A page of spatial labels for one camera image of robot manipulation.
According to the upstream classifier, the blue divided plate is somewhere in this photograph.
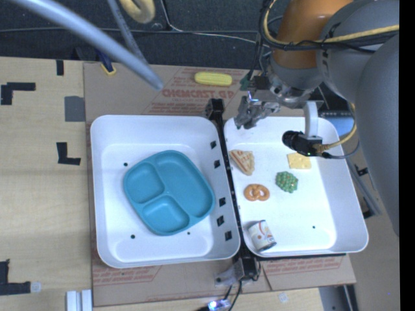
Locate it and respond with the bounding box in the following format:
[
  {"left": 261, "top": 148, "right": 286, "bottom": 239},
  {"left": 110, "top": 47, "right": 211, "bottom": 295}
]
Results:
[{"left": 122, "top": 150, "right": 217, "bottom": 237}]

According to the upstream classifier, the green peas cluster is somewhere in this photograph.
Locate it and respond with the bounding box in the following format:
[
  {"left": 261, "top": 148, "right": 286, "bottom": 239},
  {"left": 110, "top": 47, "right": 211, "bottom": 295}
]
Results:
[{"left": 275, "top": 170, "right": 300, "bottom": 194}]

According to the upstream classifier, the black cylinder on white bracket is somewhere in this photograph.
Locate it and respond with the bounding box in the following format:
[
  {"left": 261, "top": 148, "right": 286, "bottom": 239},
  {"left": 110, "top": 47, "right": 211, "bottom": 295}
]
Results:
[{"left": 281, "top": 101, "right": 324, "bottom": 158}]

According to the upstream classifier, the small white can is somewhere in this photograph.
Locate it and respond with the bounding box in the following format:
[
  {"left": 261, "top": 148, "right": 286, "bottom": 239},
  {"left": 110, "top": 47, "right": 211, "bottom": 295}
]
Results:
[{"left": 247, "top": 219, "right": 278, "bottom": 252}]

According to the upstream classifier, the orange pretzel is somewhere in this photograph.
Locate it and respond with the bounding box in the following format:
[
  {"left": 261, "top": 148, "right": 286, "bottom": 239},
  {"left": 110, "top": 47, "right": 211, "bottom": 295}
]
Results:
[{"left": 243, "top": 183, "right": 271, "bottom": 203}]

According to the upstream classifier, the brown cardboard board red print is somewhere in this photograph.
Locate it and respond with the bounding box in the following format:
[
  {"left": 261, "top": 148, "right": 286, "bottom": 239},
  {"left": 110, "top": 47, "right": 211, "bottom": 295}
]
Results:
[{"left": 82, "top": 62, "right": 357, "bottom": 308}]

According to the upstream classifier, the tan toast sandwich slice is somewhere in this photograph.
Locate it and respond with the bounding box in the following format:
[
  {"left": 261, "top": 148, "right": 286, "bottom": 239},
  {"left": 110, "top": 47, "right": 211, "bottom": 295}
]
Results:
[{"left": 228, "top": 149, "right": 256, "bottom": 177}]

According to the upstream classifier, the yellow corn cob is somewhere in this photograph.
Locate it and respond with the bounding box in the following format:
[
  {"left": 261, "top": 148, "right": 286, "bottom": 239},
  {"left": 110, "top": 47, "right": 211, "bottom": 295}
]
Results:
[{"left": 194, "top": 71, "right": 233, "bottom": 87}]

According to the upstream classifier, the black block with thin wires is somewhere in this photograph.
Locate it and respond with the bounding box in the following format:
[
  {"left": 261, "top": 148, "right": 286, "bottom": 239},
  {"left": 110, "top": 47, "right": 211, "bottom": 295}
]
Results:
[
  {"left": 206, "top": 98, "right": 226, "bottom": 121},
  {"left": 237, "top": 257, "right": 261, "bottom": 282}
]

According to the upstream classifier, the white plastic tray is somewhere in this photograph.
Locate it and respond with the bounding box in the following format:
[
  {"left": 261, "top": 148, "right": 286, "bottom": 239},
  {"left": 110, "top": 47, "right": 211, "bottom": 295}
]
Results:
[
  {"left": 89, "top": 114, "right": 242, "bottom": 269},
  {"left": 223, "top": 115, "right": 370, "bottom": 259}
]

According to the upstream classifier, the yellow cheese slice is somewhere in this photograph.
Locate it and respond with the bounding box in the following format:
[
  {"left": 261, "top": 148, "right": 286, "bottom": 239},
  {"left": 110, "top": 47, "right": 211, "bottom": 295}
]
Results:
[{"left": 286, "top": 152, "right": 313, "bottom": 170}]

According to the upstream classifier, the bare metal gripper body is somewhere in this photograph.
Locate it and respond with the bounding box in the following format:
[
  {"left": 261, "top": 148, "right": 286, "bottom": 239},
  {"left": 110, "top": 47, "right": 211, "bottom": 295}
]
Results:
[{"left": 250, "top": 75, "right": 314, "bottom": 109}]

